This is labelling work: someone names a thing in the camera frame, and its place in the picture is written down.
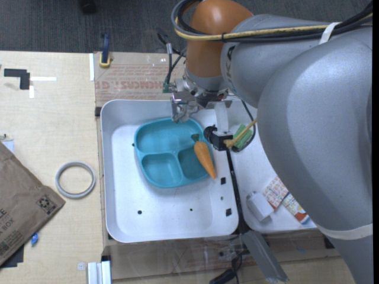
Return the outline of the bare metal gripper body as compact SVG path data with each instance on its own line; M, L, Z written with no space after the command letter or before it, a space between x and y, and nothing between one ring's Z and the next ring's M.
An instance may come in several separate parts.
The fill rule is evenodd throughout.
M229 95L221 77L175 79L171 83L171 92L174 103L204 109L214 108L216 103L225 100Z

